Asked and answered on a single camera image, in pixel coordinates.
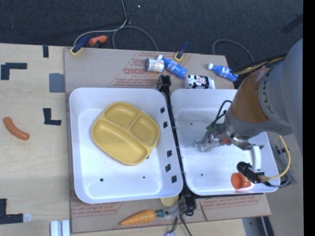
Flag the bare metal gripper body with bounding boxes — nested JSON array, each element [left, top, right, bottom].
[[203, 123, 252, 150]]

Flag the white plastic tray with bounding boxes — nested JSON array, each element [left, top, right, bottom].
[[68, 87, 184, 205], [170, 88, 281, 197]]

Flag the thin black rod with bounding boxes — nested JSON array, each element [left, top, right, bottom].
[[163, 84, 191, 199]]

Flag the orange cup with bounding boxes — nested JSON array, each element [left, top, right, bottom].
[[230, 172, 252, 190]]

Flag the white cow print carton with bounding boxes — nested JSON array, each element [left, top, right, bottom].
[[184, 74, 216, 90]]

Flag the yellow round toy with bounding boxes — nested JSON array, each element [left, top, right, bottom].
[[159, 194, 180, 207]]

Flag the blue bottle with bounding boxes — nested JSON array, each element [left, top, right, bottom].
[[207, 62, 240, 83], [157, 54, 188, 80]]

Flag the clear plastic bottle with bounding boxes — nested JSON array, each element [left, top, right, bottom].
[[163, 204, 186, 219]]

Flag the yellow divided plate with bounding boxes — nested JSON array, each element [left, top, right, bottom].
[[91, 101, 161, 166]]

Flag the white can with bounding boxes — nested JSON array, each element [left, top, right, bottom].
[[144, 57, 165, 74]]

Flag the orange carrot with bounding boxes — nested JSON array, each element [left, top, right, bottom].
[[119, 209, 164, 226]]

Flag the brown cardboard board red print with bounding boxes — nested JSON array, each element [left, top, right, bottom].
[[63, 47, 272, 234]]

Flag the orange sausage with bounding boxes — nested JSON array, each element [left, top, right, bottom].
[[3, 116, 31, 141]]

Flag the black cylinder on white bracket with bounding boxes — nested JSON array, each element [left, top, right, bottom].
[[236, 144, 266, 184]]

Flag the black block with thin wires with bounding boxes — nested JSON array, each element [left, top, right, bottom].
[[157, 74, 172, 92], [183, 192, 197, 211]]

